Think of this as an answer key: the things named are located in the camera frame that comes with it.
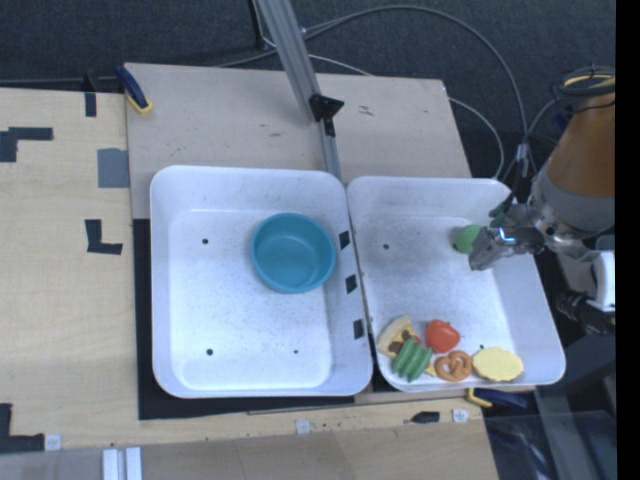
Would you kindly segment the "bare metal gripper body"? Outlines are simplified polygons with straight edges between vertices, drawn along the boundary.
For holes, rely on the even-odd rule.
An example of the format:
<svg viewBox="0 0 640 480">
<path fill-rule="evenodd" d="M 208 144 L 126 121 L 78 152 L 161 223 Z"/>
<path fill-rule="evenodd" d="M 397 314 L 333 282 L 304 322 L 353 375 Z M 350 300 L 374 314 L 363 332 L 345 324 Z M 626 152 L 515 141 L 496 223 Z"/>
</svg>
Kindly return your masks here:
<svg viewBox="0 0 640 480">
<path fill-rule="evenodd" d="M 493 210 L 493 246 L 498 258 L 559 252 L 570 245 L 569 228 L 547 205 L 499 205 Z"/>
</svg>

